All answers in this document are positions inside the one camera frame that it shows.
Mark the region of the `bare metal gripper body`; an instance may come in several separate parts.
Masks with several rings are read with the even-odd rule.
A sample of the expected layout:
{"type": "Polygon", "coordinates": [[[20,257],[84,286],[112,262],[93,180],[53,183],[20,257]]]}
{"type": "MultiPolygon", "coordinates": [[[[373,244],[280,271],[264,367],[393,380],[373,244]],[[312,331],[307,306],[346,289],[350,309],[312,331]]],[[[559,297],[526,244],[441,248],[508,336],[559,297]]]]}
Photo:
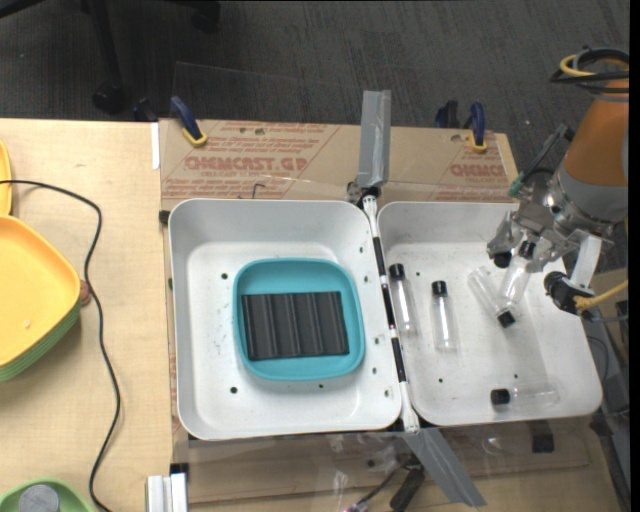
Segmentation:
{"type": "Polygon", "coordinates": [[[541,238],[568,239],[577,230],[609,238],[615,225],[615,213],[606,211],[602,197],[596,194],[588,204],[587,186],[568,175],[527,180],[510,194],[520,202],[515,222],[541,238]]]}

